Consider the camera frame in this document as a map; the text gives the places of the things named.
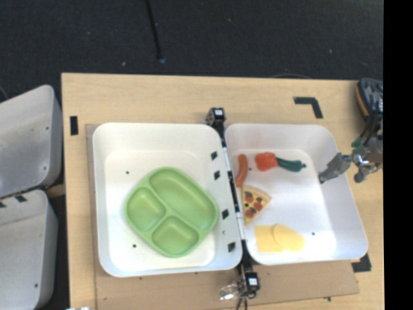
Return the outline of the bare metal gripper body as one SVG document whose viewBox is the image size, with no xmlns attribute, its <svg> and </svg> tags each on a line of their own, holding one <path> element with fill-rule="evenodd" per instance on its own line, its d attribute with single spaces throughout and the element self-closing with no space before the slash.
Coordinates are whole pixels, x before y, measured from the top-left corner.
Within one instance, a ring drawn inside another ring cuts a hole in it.
<svg viewBox="0 0 413 310">
<path fill-rule="evenodd" d="M 359 136 L 351 146 L 351 159 L 358 168 L 354 181 L 361 183 L 369 174 L 383 167 L 383 136 L 381 134 L 368 136 L 366 139 Z"/>
</svg>

